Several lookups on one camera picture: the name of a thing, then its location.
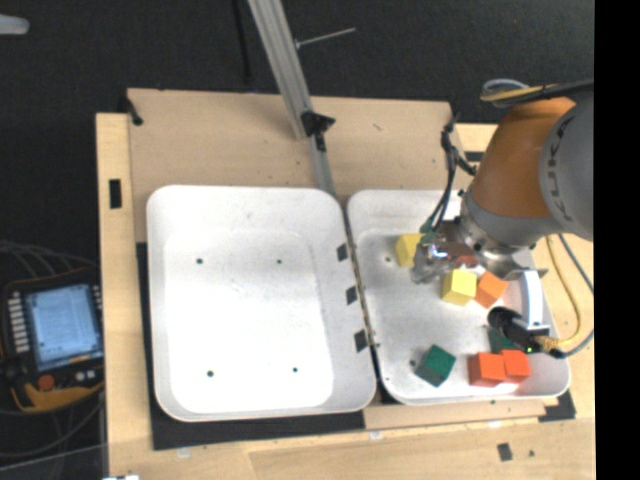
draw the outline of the black mat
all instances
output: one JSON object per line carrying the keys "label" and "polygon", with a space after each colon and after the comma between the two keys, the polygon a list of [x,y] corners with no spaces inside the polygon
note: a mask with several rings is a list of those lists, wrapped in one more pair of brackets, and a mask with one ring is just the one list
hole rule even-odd
{"label": "black mat", "polygon": [[144,348],[147,363],[149,409],[156,450],[199,446],[230,441],[300,437],[364,429],[362,411],[319,416],[262,418],[254,420],[196,422],[178,421],[165,413],[155,397],[151,353],[151,327],[149,323],[149,286],[147,244],[136,245],[140,280],[140,306],[144,330]]}

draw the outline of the metal rod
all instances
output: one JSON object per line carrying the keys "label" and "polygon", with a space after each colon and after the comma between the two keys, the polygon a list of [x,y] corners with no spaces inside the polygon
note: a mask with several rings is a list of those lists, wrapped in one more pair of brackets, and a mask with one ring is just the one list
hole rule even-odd
{"label": "metal rod", "polygon": [[338,32],[332,32],[331,34],[326,34],[324,36],[312,37],[311,39],[305,39],[304,41],[296,41],[296,48],[299,50],[301,46],[306,46],[308,44],[319,43],[320,41],[326,41],[327,39],[333,39],[334,37],[344,36],[346,34],[351,34],[356,31],[355,27],[345,28],[344,30],[340,30]]}
{"label": "metal rod", "polygon": [[335,195],[326,151],[316,147],[315,139],[307,136],[302,123],[302,115],[313,111],[313,107],[282,2],[280,0],[248,0],[248,2],[267,52],[271,70],[284,98],[295,136],[298,139],[306,139],[309,143],[316,185],[321,190]]}

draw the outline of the block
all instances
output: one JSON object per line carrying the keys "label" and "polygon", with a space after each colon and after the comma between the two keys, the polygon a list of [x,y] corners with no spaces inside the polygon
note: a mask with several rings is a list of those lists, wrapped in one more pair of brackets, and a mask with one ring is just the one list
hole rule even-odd
{"label": "block", "polygon": [[478,276],[468,270],[454,268],[442,279],[442,299],[464,306],[476,295]]}
{"label": "block", "polygon": [[506,382],[515,382],[519,384],[527,377],[531,376],[531,367],[529,366],[529,356],[522,350],[505,349],[500,352],[504,358],[504,369],[507,374]]}
{"label": "block", "polygon": [[507,379],[504,368],[504,356],[489,352],[478,352],[467,359],[469,368],[469,384],[485,388],[493,388]]}
{"label": "block", "polygon": [[455,362],[456,358],[449,352],[438,345],[432,345],[422,356],[414,373],[429,384],[438,387],[447,380]]}
{"label": "block", "polygon": [[509,338],[505,338],[495,329],[489,327],[487,331],[487,335],[489,336],[489,345],[491,346],[491,352],[494,354],[499,354],[502,350],[511,349],[515,350],[517,347],[513,344]]}
{"label": "block", "polygon": [[474,299],[478,304],[489,309],[502,297],[507,286],[509,286],[509,281],[500,279],[487,270],[480,276]]}
{"label": "block", "polygon": [[396,240],[396,258],[401,267],[413,267],[416,246],[422,237],[423,233],[407,233]]}

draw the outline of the green block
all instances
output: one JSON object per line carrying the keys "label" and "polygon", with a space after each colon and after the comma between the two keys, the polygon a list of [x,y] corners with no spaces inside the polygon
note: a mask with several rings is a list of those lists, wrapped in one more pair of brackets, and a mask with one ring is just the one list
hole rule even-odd
{"label": "green block", "polygon": [[491,345],[491,352],[499,354],[501,350],[518,350],[509,338],[505,338],[495,329],[489,328],[487,334],[489,335],[489,344]]}
{"label": "green block", "polygon": [[438,345],[432,345],[422,356],[414,373],[429,384],[438,387],[447,380],[455,362],[456,358],[449,352]]}

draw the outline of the yellow block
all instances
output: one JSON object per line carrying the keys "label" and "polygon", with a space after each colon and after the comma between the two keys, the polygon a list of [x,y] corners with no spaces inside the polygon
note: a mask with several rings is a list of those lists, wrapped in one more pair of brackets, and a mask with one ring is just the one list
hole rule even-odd
{"label": "yellow block", "polygon": [[422,233],[400,235],[400,238],[396,241],[395,250],[396,258],[401,267],[413,267],[413,256],[422,236]]}
{"label": "yellow block", "polygon": [[442,279],[442,299],[464,306],[476,296],[478,277],[468,270],[453,269]]}

